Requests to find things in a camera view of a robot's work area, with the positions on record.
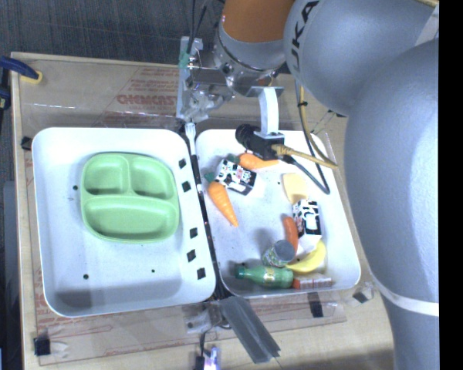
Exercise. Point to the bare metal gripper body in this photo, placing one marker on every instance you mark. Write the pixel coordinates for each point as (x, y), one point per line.
(212, 77)

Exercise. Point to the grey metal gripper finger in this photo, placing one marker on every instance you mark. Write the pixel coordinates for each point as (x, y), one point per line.
(206, 106)
(184, 104)

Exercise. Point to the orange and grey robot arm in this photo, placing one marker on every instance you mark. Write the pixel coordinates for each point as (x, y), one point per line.
(362, 91)

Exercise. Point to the small orange carrot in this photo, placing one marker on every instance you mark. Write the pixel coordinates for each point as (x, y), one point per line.
(254, 162)

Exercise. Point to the cow print milk carton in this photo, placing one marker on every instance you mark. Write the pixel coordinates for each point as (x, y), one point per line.
(237, 177)

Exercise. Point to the brown cardboard board red print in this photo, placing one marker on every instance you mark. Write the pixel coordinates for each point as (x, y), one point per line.
(100, 91)

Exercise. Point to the large orange carrot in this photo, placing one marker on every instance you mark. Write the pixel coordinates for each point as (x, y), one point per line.
(222, 200)

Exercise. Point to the white plastic tray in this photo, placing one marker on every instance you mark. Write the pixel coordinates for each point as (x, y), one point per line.
(254, 214)
(112, 276)

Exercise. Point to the pale yellow bread slice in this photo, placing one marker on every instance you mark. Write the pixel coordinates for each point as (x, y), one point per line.
(294, 187)

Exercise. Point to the green divided plate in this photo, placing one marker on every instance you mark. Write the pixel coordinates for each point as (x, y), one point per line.
(127, 218)

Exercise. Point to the orange sausage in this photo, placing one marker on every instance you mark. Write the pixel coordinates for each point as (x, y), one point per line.
(291, 231)

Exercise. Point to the white carton with black print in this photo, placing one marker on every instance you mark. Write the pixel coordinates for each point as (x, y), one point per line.
(309, 218)

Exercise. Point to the green and red can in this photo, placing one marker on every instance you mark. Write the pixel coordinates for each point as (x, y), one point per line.
(279, 253)

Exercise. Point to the green bottle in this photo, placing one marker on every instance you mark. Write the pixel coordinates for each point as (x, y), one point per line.
(268, 276)

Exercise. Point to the yellow banana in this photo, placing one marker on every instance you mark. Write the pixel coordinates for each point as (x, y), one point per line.
(312, 262)

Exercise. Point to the orange and white packet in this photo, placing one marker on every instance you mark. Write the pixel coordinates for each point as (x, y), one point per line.
(312, 281)

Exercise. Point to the black cylinder on white bracket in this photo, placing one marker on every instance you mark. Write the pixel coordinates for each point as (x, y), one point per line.
(269, 145)

